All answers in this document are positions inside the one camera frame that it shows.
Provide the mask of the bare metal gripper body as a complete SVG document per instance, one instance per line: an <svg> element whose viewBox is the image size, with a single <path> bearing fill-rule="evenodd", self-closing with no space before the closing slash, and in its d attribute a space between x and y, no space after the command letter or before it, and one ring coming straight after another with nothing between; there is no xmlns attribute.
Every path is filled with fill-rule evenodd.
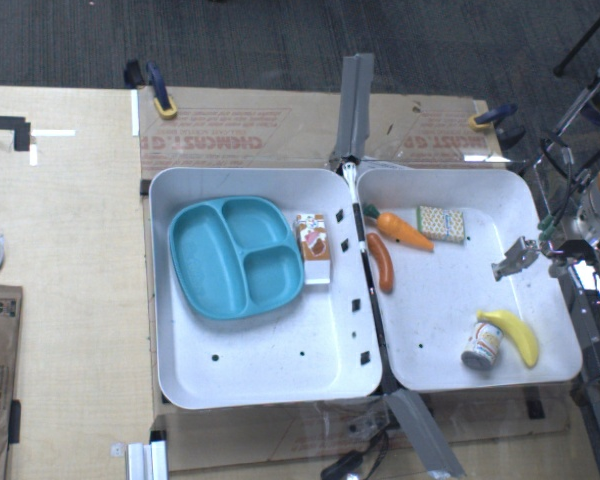
<svg viewBox="0 0 600 480"><path fill-rule="evenodd" d="M600 266L600 189L586 188L574 215L562 204L548 213L538 224L539 247L556 262L584 260Z"/></svg>

